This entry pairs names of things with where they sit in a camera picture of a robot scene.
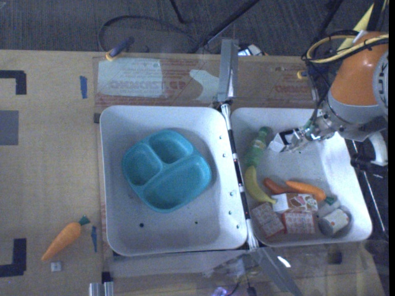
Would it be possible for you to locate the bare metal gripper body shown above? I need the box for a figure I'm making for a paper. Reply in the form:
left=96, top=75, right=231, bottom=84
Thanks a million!
left=301, top=115, right=338, bottom=141

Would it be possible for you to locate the white and black carton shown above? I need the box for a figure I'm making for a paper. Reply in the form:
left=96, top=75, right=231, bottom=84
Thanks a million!
left=267, top=129, right=297, bottom=154

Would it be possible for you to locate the green plastic bottle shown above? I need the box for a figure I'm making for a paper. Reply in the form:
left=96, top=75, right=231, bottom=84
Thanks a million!
left=243, top=126, right=273, bottom=168

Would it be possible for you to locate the white plastic tray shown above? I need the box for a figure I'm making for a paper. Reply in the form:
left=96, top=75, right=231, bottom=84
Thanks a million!
left=99, top=105, right=249, bottom=257
left=230, top=107, right=373, bottom=248

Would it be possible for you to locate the orange carrot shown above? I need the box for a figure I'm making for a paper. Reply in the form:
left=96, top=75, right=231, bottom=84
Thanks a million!
left=285, top=179, right=336, bottom=205
left=41, top=215, right=91, bottom=262

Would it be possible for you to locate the orange sausage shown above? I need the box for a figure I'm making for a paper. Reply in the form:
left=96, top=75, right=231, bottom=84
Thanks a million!
left=263, top=177, right=297, bottom=195

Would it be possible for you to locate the white and orange carton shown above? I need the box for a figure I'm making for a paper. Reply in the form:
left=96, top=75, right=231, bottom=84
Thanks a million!
left=271, top=192, right=319, bottom=214

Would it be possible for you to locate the yellow banana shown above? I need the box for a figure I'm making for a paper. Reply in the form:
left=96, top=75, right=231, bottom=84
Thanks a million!
left=244, top=165, right=278, bottom=205

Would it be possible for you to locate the small white bottle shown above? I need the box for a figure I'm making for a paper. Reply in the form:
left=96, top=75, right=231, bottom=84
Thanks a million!
left=317, top=197, right=342, bottom=218

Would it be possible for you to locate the red patterned carton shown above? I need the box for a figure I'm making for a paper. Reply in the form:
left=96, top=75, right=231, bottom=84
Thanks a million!
left=250, top=202, right=285, bottom=239
left=281, top=211, right=316, bottom=236

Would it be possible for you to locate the white can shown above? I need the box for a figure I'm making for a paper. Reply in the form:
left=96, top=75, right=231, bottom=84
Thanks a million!
left=317, top=208, right=351, bottom=237

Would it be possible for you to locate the brown cardboard board red print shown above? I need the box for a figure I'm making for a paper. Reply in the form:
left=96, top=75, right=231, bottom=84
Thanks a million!
left=92, top=52, right=386, bottom=291

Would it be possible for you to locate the blue divided plate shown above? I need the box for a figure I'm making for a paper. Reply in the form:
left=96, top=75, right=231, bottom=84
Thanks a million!
left=121, top=129, right=213, bottom=214

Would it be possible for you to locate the black cylinder on white bracket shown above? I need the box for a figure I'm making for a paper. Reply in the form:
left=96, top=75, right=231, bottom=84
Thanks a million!
left=350, top=131, right=389, bottom=173

